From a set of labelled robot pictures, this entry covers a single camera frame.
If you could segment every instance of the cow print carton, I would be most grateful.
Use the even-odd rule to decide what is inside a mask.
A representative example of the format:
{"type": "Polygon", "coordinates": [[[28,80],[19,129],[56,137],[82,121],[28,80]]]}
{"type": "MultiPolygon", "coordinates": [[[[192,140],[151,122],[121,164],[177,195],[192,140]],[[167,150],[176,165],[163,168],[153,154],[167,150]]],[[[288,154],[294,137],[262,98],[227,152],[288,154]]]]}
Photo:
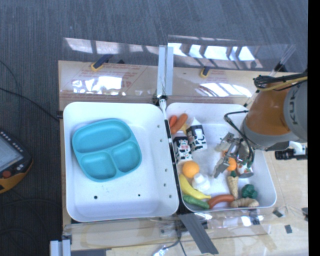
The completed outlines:
{"type": "Polygon", "coordinates": [[[182,130],[179,130],[173,138],[173,148],[176,164],[192,160],[191,148],[188,137],[182,130]]]}
{"type": "Polygon", "coordinates": [[[202,124],[194,117],[188,123],[189,127],[186,129],[186,135],[191,152],[206,150],[208,145],[202,124]]]}

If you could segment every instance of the gray carpet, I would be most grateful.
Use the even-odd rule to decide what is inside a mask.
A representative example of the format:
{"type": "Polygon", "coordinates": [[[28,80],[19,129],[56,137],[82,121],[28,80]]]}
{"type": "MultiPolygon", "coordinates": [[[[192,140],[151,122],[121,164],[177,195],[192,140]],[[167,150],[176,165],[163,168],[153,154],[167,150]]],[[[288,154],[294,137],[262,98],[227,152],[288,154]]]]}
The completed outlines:
{"type": "Polygon", "coordinates": [[[0,88],[47,111],[0,90],[0,128],[34,158],[28,175],[0,194],[0,256],[46,256],[49,241],[61,239],[58,60],[88,60],[65,49],[64,38],[158,46],[180,35],[294,45],[285,68],[303,72],[308,11],[307,0],[0,0],[0,88]]]}

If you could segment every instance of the white tray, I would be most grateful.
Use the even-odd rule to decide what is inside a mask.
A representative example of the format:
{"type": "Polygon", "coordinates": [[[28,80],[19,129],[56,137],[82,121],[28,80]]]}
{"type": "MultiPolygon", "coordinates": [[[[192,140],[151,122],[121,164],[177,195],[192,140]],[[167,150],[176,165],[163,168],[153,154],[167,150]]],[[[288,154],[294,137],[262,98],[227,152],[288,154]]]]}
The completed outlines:
{"type": "Polygon", "coordinates": [[[161,110],[144,103],[74,102],[63,111],[66,208],[78,222],[169,216],[179,198],[161,110]],[[95,182],[81,170],[72,149],[74,132],[87,124],[117,118],[140,146],[142,161],[122,177],[95,182]]]}
{"type": "MultiPolygon", "coordinates": [[[[167,116],[170,118],[172,115],[179,116],[182,113],[188,114],[189,118],[195,117],[203,127],[204,135],[206,138],[208,148],[192,153],[192,159],[200,166],[200,173],[212,174],[216,163],[221,158],[221,152],[215,150],[215,147],[220,143],[221,139],[225,137],[228,132],[239,136],[238,132],[233,129],[227,122],[224,121],[224,115],[230,112],[237,112],[246,110],[245,107],[237,104],[208,104],[208,103],[172,103],[167,109],[167,116]]],[[[246,114],[231,114],[229,117],[234,124],[240,128],[242,121],[246,114]]],[[[255,151],[254,162],[252,165],[254,172],[253,176],[249,178],[240,178],[238,183],[239,198],[241,197],[241,188],[246,184],[254,185],[258,193],[256,200],[259,202],[257,208],[268,208],[275,204],[277,200],[276,190],[265,160],[263,153],[259,150],[255,151]]],[[[177,165],[177,171],[182,172],[182,164],[177,165]]],[[[210,179],[210,189],[206,194],[211,197],[230,194],[227,184],[227,176],[229,171],[224,171],[217,178],[210,179]]],[[[217,204],[213,209],[203,210],[198,206],[185,203],[185,206],[192,212],[215,212],[225,210],[243,210],[242,208],[230,208],[226,202],[217,204]]]]}

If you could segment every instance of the orange toy fruit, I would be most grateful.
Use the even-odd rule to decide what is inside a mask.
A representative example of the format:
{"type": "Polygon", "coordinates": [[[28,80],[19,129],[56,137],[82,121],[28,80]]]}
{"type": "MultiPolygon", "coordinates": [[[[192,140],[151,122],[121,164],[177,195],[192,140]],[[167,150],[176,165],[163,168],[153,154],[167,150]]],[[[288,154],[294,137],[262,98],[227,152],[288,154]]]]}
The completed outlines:
{"type": "Polygon", "coordinates": [[[228,171],[234,171],[237,168],[237,162],[232,157],[229,157],[229,166],[227,168],[228,171]]]}
{"type": "Polygon", "coordinates": [[[182,167],[183,175],[190,179],[192,179],[199,171],[199,165],[192,160],[185,162],[182,167]]]}

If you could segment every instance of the orange controller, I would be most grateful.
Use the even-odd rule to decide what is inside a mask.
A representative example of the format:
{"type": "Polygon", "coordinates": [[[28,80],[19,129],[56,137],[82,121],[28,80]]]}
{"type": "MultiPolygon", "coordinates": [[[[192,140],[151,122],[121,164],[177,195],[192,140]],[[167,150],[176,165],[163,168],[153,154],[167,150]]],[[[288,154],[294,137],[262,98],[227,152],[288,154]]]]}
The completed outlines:
{"type": "Polygon", "coordinates": [[[29,172],[33,159],[9,133],[0,129],[0,194],[12,189],[29,172]]]}

